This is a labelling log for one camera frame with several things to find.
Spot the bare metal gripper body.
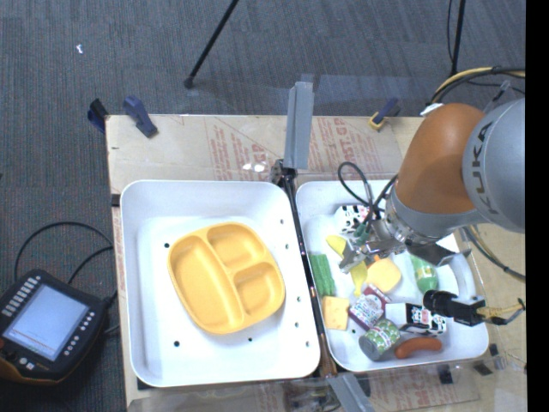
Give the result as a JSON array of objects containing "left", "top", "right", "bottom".
[{"left": 359, "top": 218, "right": 407, "bottom": 260}]

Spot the yellow banana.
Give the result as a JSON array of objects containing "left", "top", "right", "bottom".
[{"left": 325, "top": 233, "right": 369, "bottom": 299}]

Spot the black and white cow carton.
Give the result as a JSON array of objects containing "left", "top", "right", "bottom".
[
  {"left": 384, "top": 301, "right": 448, "bottom": 336},
  {"left": 333, "top": 203, "right": 371, "bottom": 236}
]

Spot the purple and white carton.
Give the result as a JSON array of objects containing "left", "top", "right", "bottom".
[{"left": 347, "top": 283, "right": 392, "bottom": 332}]

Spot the yellow cheese wedge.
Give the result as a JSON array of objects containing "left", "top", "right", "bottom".
[{"left": 321, "top": 294, "right": 351, "bottom": 332}]

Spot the green and yellow bottle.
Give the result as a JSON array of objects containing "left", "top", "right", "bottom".
[{"left": 409, "top": 254, "right": 440, "bottom": 295}]

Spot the green can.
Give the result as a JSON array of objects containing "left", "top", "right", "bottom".
[{"left": 358, "top": 318, "right": 401, "bottom": 362}]

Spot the orange sausage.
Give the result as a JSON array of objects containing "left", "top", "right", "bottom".
[{"left": 394, "top": 336, "right": 443, "bottom": 361}]

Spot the yellow divided plate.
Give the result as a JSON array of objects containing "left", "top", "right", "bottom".
[{"left": 166, "top": 221, "right": 287, "bottom": 336}]

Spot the white plastic tray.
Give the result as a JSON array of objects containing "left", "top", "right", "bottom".
[
  {"left": 119, "top": 179, "right": 323, "bottom": 389},
  {"left": 294, "top": 179, "right": 491, "bottom": 373}
]

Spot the brown cardboard board red print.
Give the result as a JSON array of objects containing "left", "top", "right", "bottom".
[{"left": 105, "top": 113, "right": 527, "bottom": 412}]

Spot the black tripod leg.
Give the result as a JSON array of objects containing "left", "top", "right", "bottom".
[
  {"left": 449, "top": 0, "right": 471, "bottom": 77},
  {"left": 183, "top": 0, "right": 252, "bottom": 90}
]

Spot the black cylinder on white bracket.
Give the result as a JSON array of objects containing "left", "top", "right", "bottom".
[{"left": 422, "top": 249, "right": 487, "bottom": 328}]

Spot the black block with thin wires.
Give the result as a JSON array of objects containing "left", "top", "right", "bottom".
[{"left": 269, "top": 158, "right": 298, "bottom": 185}]

